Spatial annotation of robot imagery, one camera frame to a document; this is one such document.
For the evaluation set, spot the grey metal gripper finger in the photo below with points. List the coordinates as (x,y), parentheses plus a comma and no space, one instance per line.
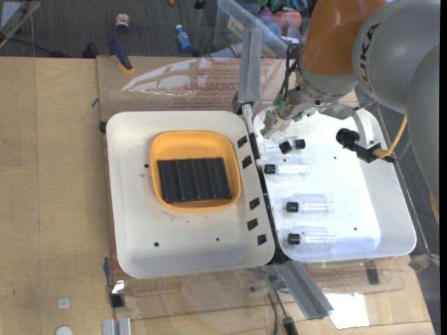
(284,123)
(269,123)

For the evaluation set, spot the black cylinder on white bracket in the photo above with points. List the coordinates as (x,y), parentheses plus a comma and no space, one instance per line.
(363,148)

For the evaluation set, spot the orange plastic bowl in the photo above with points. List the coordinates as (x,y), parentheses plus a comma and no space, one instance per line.
(195,143)

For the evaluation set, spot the clear vial with black cap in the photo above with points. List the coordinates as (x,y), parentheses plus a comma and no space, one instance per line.
(285,147)
(293,238)
(299,143)
(292,207)
(270,169)

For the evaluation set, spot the clear plastic storage bin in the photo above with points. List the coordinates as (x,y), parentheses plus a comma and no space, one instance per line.
(237,16)

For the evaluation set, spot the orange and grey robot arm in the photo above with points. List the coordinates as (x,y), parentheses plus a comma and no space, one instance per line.
(391,47)

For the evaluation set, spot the small can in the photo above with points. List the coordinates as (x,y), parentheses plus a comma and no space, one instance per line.
(122,21)

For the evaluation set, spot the brown cardboard board red print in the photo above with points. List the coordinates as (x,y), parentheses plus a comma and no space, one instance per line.
(167,82)

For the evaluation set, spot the white plastic tray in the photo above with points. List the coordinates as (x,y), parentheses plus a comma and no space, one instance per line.
(195,236)
(349,194)

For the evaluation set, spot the black ribbed rack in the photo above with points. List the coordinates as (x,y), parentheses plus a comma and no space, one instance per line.
(193,180)

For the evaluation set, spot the blue plastic bottle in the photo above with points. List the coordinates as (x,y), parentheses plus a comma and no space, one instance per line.
(184,38)

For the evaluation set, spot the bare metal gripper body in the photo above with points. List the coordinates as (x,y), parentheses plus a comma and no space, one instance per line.
(303,104)

